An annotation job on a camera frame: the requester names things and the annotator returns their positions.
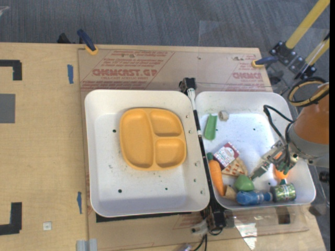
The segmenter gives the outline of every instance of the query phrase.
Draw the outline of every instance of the gray carpet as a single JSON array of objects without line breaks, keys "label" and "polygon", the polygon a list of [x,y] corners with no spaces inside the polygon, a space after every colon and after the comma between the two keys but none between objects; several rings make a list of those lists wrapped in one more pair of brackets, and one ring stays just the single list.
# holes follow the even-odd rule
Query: gray carpet
[{"label": "gray carpet", "polygon": [[[257,47],[269,55],[318,0],[0,0],[1,42],[79,42],[82,28],[98,44]],[[330,29],[328,7],[295,50],[306,57]],[[316,62],[329,80],[329,50]],[[294,74],[283,68],[287,85]],[[329,187],[324,186],[329,200]],[[318,222],[330,250],[329,208]]]}]

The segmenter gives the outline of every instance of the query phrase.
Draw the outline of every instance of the yellow bar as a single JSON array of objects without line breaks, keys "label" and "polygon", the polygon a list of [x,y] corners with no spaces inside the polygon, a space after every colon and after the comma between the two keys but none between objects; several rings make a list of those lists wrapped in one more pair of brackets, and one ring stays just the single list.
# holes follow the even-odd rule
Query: yellow bar
[{"label": "yellow bar", "polygon": [[322,41],[316,48],[305,58],[308,65],[313,65],[325,52],[329,49],[330,38],[327,41]]},{"label": "yellow bar", "polygon": [[299,40],[304,36],[307,30],[317,20],[321,13],[329,5],[330,0],[319,0],[312,10],[308,13],[305,19],[301,22],[298,28],[294,31],[291,37],[286,41],[285,45],[289,49],[293,49]]}]

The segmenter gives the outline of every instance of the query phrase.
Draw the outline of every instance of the white square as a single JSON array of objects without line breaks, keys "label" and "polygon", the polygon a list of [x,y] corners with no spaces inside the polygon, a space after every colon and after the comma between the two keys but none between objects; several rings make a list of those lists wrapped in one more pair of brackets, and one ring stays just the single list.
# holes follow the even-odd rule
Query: white square
[{"label": "white square", "polygon": [[44,231],[52,230],[52,222],[51,221],[43,222],[43,230]]}]

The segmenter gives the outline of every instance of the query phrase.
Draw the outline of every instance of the green can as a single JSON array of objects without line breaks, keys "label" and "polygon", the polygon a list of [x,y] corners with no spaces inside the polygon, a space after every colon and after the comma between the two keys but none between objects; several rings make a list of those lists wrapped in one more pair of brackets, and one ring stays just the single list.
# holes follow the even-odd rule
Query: green can
[{"label": "green can", "polygon": [[274,202],[288,202],[297,198],[295,187],[292,183],[273,186],[270,188]]}]

